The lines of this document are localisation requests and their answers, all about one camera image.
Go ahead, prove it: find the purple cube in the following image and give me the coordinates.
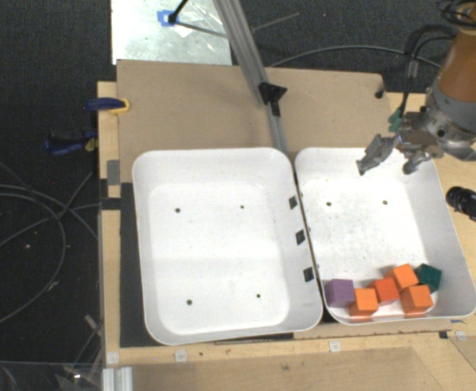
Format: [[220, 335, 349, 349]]
[[324, 279, 356, 309]]

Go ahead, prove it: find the white plastic tray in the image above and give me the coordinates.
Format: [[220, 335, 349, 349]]
[[131, 147, 324, 346], [293, 147, 476, 327]]

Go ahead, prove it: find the dark green cube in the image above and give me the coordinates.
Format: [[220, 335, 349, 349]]
[[416, 263, 443, 292]]

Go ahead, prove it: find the brown cardboard board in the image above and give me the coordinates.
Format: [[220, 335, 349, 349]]
[[116, 59, 460, 348]]

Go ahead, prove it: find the orange cube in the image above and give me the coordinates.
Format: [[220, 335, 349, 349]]
[[347, 288, 380, 317], [368, 277, 400, 305], [399, 284, 434, 316], [387, 263, 420, 292]]

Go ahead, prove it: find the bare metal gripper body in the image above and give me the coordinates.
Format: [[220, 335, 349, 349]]
[[395, 110, 476, 162]]

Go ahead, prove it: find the black cylinder on white bracket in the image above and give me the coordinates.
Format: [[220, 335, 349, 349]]
[[445, 151, 476, 227]]

